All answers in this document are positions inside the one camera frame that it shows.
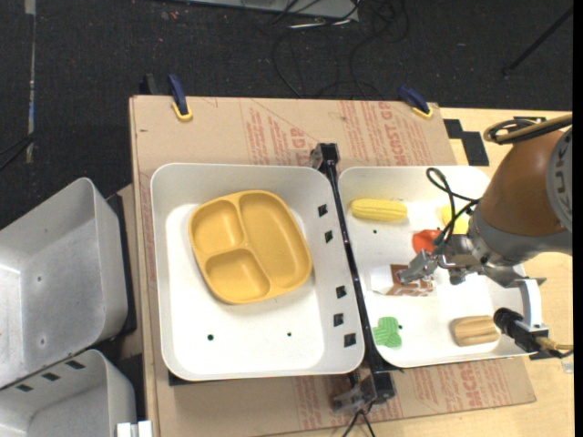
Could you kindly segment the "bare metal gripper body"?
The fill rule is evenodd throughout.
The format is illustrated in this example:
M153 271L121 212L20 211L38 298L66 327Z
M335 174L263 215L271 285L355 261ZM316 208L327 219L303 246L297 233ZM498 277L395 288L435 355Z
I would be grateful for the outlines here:
M491 277L494 267L489 264L494 252L481 239L455 234L436 247L432 256L438 268L446 269L452 285L463 283L469 274Z

